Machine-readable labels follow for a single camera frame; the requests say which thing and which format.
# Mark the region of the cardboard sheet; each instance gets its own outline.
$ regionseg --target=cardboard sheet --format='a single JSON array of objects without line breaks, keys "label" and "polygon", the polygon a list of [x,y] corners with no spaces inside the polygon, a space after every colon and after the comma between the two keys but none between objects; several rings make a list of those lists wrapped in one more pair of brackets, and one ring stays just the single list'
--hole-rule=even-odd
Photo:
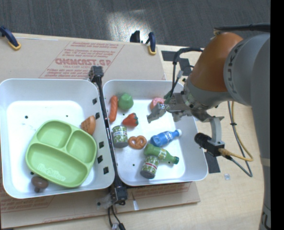
[{"label": "cardboard sheet", "polygon": [[[87,79],[91,66],[103,66],[103,84],[112,79],[165,80],[159,52],[146,45],[79,38],[14,34],[21,43],[13,50],[0,37],[0,83],[9,78]],[[126,205],[118,212],[200,202],[195,182],[128,188]],[[107,214],[96,199],[108,189],[29,199],[10,197],[3,189],[0,158],[2,228],[14,228]]]}]

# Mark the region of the plastic tray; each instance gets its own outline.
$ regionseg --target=plastic tray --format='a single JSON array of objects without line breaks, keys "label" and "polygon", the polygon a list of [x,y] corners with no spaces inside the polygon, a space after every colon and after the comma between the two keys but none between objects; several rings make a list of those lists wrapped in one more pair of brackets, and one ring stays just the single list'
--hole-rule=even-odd
[{"label": "plastic tray", "polygon": [[45,122],[26,152],[28,167],[61,186],[81,185],[90,173],[97,153],[95,139],[87,132],[59,120]]},{"label": "plastic tray", "polygon": [[[172,155],[180,158],[178,164],[160,162],[153,179],[147,179],[140,174],[145,161],[143,150],[136,150],[129,146],[114,148],[117,170],[121,180],[129,186],[141,186],[152,184],[167,184],[189,181],[199,181],[208,174],[208,167],[204,152],[194,141],[197,132],[195,119],[182,117],[174,122],[172,115],[166,112],[161,118],[147,121],[150,114],[150,103],[156,97],[161,97],[171,90],[171,81],[155,80],[111,80],[105,83],[103,93],[105,104],[109,114],[110,99],[112,95],[121,96],[128,93],[134,100],[134,105],[127,111],[118,109],[116,120],[110,123],[110,130],[121,124],[130,113],[136,113],[139,124],[136,127],[127,128],[127,136],[143,135],[149,142],[153,135],[164,131],[180,129],[182,135],[170,142],[164,148]],[[175,92],[183,90],[181,84],[177,84]]]},{"label": "plastic tray", "polygon": [[[75,188],[49,183],[48,188],[36,193],[31,184],[31,178],[36,174],[33,175],[34,172],[25,160],[28,146],[35,133],[43,123],[54,119],[79,128],[81,122],[91,115],[96,117],[96,128],[92,136],[98,151],[85,181]],[[79,135],[73,130],[68,131],[68,134],[72,138]],[[62,141],[68,141],[67,145],[71,146],[70,140],[62,138]],[[114,181],[115,172],[98,91],[95,85],[87,80],[3,81],[0,84],[0,150],[3,186],[6,192],[15,198],[103,189]],[[86,174],[85,168],[83,171],[82,175],[78,176],[77,184]]]}]

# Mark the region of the green plate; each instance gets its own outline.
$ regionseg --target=green plate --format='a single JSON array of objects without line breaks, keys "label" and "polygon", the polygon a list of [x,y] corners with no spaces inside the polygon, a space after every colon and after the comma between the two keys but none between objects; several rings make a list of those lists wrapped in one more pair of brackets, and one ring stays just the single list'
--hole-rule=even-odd
[{"label": "green plate", "polygon": [[34,134],[25,160],[39,176],[61,186],[77,187],[88,177],[96,154],[93,136],[66,122],[50,120]]}]

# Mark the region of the green can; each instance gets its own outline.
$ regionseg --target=green can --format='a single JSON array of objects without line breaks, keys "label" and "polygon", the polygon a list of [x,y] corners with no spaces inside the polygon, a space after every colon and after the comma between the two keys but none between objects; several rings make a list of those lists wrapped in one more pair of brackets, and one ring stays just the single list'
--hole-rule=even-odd
[{"label": "green can", "polygon": [[113,144],[116,148],[128,146],[127,127],[118,125],[112,128]]},{"label": "green can", "polygon": [[155,178],[159,163],[160,160],[156,156],[147,156],[142,166],[142,170],[140,171],[140,174],[147,179]]}]

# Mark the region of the toy pretzel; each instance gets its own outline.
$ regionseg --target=toy pretzel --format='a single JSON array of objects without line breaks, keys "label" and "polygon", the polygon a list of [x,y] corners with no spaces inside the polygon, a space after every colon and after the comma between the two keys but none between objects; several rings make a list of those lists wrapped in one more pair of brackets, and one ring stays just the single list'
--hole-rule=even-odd
[{"label": "toy pretzel", "polygon": [[134,149],[142,149],[147,143],[147,140],[144,136],[132,136],[128,139],[128,144],[130,147],[134,148]]}]

